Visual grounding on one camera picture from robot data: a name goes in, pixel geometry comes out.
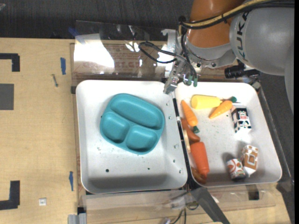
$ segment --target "yellow cable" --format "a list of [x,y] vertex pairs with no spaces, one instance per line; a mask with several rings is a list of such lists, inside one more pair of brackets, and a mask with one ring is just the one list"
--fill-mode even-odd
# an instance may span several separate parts
[[270,0],[252,0],[252,1],[249,1],[249,2],[246,2],[246,3],[242,4],[242,5],[234,8],[234,9],[232,9],[232,10],[226,12],[226,13],[223,13],[222,15],[219,15],[217,17],[209,19],[207,21],[202,21],[202,22],[198,22],[198,23],[183,22],[183,24],[186,25],[186,26],[196,27],[196,28],[202,27],[202,26],[205,26],[205,25],[209,25],[209,24],[211,24],[215,21],[218,21],[218,20],[222,19],[223,17],[226,17],[226,16],[228,16],[228,15],[234,13],[234,12],[240,11],[245,7],[255,5],[255,4],[258,4],[258,3],[262,3],[262,2],[267,2],[267,1],[270,1]]

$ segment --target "soda can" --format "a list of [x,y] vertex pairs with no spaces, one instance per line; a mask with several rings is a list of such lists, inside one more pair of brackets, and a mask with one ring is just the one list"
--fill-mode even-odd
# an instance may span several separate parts
[[240,159],[231,159],[226,162],[228,171],[232,180],[240,180],[246,177],[243,165]]

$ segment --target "black corner marker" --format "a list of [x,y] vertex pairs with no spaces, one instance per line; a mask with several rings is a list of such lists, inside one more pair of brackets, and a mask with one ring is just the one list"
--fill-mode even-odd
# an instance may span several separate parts
[[20,205],[20,181],[10,181],[9,199],[0,201],[0,210],[16,209]]
[[0,60],[11,60],[11,71],[20,72],[20,56],[17,53],[0,53]]

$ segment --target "screw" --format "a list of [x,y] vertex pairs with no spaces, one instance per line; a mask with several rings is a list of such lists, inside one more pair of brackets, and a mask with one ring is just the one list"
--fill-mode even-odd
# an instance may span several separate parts
[[55,86],[56,86],[56,87],[58,87],[58,84],[57,84],[57,81],[56,81],[55,75],[54,75],[54,74],[52,74],[51,76],[53,77],[53,80],[54,80],[54,84],[55,84]]

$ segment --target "teal plate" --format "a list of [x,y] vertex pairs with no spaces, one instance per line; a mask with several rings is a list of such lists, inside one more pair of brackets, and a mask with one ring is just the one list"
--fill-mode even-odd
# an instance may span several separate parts
[[147,154],[158,143],[165,125],[163,112],[126,93],[112,97],[100,122],[105,140],[135,154]]

